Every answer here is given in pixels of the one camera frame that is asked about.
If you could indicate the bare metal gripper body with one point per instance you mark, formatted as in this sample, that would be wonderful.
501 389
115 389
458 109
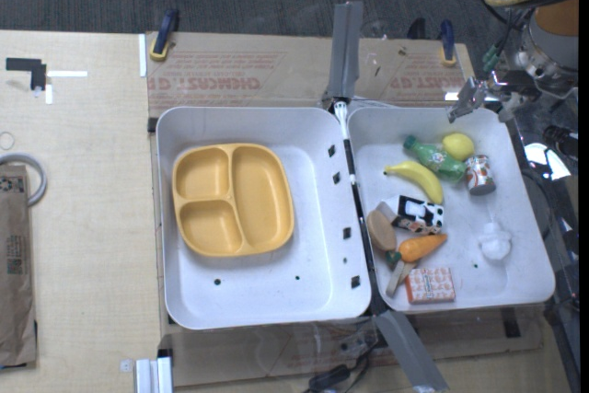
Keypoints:
522 83

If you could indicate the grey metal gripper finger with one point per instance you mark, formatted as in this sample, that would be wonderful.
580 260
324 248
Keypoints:
510 108
468 99

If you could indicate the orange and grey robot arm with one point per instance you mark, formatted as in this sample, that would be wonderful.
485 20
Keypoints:
562 9

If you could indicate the yellow lemon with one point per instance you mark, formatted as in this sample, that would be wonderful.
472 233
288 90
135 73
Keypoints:
458 146

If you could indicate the green plastic bottle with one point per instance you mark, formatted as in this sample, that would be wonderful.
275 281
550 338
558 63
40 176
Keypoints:
437 161

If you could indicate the white and orange can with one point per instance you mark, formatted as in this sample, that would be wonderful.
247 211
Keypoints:
480 176

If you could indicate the yellow banana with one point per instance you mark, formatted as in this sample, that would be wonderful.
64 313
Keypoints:
425 179

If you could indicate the white plastic tray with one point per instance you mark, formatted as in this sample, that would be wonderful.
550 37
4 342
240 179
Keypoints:
506 207
257 290

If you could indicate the black and white carton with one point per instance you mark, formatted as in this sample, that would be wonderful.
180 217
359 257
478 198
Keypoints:
419 214

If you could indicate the white lumpy figure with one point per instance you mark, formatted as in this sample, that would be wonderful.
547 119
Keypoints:
494 241

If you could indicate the orange carrot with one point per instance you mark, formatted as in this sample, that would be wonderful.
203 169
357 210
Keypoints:
421 246

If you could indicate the tan oval biscuit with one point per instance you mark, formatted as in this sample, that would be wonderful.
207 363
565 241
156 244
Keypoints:
381 231

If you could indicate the orange and white packet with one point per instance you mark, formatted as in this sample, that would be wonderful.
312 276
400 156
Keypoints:
430 285

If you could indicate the beige wooden stick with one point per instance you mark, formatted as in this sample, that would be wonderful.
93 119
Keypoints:
396 280

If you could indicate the yellow divided plate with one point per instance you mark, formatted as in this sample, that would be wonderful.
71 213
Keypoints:
257 188

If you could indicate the brown cardboard board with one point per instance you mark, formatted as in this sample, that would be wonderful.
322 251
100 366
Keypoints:
239 73

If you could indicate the brown paper bag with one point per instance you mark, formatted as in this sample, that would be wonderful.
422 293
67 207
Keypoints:
16 271

